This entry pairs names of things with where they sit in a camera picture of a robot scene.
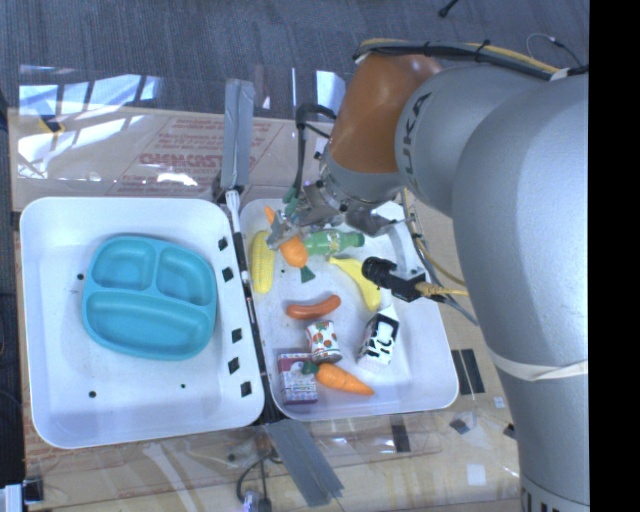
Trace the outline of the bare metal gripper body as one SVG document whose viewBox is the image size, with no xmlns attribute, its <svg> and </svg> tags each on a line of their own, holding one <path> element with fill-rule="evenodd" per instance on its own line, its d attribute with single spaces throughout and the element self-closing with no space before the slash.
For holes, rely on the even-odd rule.
<svg viewBox="0 0 640 512">
<path fill-rule="evenodd" d="M 302 187 L 298 220 L 302 226 L 338 226 L 350 206 L 351 199 L 340 189 L 320 180 Z"/>
</svg>

